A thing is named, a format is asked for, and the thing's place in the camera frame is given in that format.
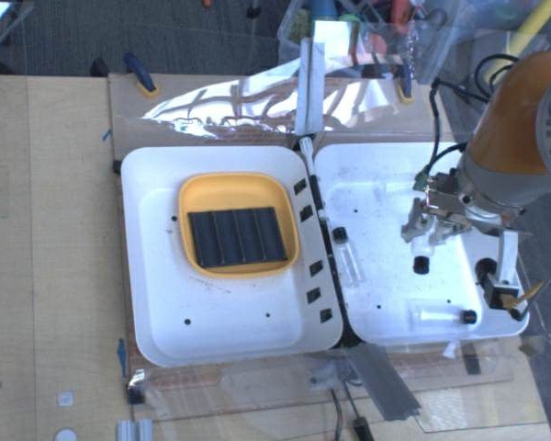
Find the wooden tabletop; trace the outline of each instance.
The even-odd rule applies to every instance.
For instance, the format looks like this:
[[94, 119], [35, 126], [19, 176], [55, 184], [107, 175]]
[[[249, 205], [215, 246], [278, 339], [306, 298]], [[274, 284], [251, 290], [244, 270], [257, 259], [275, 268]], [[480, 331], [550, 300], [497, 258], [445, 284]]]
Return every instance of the wooden tabletop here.
[[[0, 76], [0, 440], [114, 439], [133, 416], [111, 127], [107, 79]], [[518, 339], [498, 346], [505, 377], [417, 390], [419, 417], [384, 422], [360, 399], [376, 440], [551, 439]], [[327, 401], [153, 425], [156, 441], [328, 441], [335, 420]]]

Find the black bottle cap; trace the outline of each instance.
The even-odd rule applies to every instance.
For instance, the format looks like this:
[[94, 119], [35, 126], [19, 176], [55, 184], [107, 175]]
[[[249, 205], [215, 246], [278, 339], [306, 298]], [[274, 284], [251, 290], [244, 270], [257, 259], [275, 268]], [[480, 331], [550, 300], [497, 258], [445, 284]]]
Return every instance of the black bottle cap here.
[[473, 325], [477, 321], [478, 315], [476, 314], [476, 311], [461, 312], [461, 323], [465, 323], [466, 325]]
[[332, 239], [335, 243], [346, 243], [349, 240], [344, 227], [337, 227], [332, 230]]
[[414, 266], [412, 269], [417, 275], [428, 275], [429, 264], [430, 260], [428, 256], [416, 256], [414, 258]]

